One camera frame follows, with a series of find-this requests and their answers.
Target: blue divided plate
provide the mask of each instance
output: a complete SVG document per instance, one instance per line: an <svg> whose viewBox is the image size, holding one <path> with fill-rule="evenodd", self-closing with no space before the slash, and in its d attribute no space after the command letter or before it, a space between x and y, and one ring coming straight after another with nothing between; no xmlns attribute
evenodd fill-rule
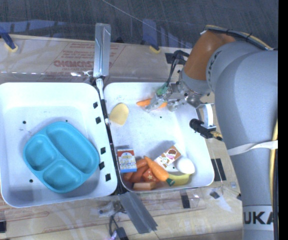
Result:
<svg viewBox="0 0 288 240"><path fill-rule="evenodd" d="M23 158L29 169L51 190L70 192L97 169L97 149L74 126L54 122L28 140Z"/></svg>

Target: white band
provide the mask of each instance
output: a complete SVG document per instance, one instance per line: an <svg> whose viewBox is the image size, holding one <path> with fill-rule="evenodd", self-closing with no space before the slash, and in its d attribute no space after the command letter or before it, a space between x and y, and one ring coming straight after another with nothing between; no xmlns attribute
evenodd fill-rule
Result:
<svg viewBox="0 0 288 240"><path fill-rule="evenodd" d="M230 156L238 155L250 151L252 149L270 149L276 150L278 148L278 140L263 142L263 143L249 143L241 146L237 146L231 149L228 149L227 152Z"/></svg>

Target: wooden surface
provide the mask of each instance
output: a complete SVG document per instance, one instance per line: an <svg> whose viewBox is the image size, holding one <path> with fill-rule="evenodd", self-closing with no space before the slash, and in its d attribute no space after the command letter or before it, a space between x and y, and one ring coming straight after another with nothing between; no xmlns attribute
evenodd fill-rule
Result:
<svg viewBox="0 0 288 240"><path fill-rule="evenodd" d="M118 51L119 54L114 54L112 57L114 61L110 67L110 82L165 80L170 70L165 53L177 50L177 48L161 47L161 52L156 54L144 45L114 44L114 47L116 48L114 51ZM7 58L3 60L6 67ZM175 81L178 79L176 70L172 79ZM202 101L213 103L213 94L204 97ZM242 202L237 198L240 190L230 157L223 142L216 139L205 141L210 158L221 160L226 180L214 181L211 185L202 188L186 189L190 208L183 208L180 191L140 194L142 202L158 226L156 231L139 234L128 215L119 212L115 220L119 227L124 227L130 240L241 238ZM218 198L211 195L213 192L217 193ZM110 239L109 217L100 216L99 208L118 200L119 197L114 195L29 208L14 208L5 203L0 189L0 220L7 222L6 232L0 233L0 239Z"/></svg>

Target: dark gray floor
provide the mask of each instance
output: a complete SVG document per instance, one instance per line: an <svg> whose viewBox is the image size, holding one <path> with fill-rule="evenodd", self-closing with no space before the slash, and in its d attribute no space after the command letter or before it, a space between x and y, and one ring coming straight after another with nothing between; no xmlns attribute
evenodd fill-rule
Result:
<svg viewBox="0 0 288 240"><path fill-rule="evenodd" d="M279 0L0 0L10 33L94 40L96 23L111 25L112 42L192 48L210 24L278 48Z"/></svg>

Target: toy banana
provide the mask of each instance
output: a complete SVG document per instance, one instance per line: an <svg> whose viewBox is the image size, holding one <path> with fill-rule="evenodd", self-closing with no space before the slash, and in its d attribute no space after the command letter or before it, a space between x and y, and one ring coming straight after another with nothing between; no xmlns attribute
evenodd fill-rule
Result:
<svg viewBox="0 0 288 240"><path fill-rule="evenodd" d="M174 180L175 183L173 186L179 186L179 185L185 185L189 182L191 174L181 174L181 175L174 175L174 174L168 174L168 177L171 180Z"/></svg>

